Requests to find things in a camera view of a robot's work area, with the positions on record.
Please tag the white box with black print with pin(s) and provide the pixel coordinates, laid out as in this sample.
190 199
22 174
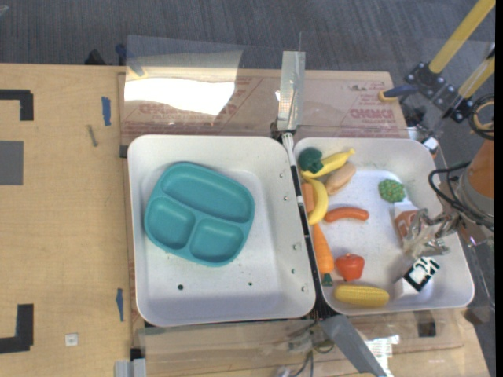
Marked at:
418 275

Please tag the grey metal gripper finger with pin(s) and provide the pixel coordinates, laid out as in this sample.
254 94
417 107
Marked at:
417 226
434 247

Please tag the red orange pepper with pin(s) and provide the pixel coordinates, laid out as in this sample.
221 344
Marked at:
349 266

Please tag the white carton with orange print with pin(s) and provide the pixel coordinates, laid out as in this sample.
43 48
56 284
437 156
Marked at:
402 222

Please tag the green broccoli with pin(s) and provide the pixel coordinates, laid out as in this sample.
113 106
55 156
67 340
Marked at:
309 159

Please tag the tan bread roll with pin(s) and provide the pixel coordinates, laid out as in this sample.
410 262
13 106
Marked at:
340 178

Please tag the green grapes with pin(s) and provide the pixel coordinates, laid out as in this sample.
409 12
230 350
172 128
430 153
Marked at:
391 190

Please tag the long orange carrot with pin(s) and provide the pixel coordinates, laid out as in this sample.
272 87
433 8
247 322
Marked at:
323 249

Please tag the yellow corn cob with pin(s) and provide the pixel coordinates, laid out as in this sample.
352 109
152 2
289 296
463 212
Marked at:
361 295

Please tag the yellow banana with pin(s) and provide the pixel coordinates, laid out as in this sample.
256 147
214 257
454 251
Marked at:
321 202
334 162

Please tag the orange sausage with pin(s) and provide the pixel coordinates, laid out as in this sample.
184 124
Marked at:
346 214

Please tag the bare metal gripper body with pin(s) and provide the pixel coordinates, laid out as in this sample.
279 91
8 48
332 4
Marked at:
446 222

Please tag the brown cardboard board red print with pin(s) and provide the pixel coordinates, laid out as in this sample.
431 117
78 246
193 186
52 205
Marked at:
338 104

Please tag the white plastic tray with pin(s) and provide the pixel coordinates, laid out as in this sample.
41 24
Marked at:
377 246
271 249

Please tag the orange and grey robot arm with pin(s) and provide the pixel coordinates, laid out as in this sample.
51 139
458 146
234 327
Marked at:
481 171

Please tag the teal divided plate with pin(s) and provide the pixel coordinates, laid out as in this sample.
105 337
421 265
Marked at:
200 214

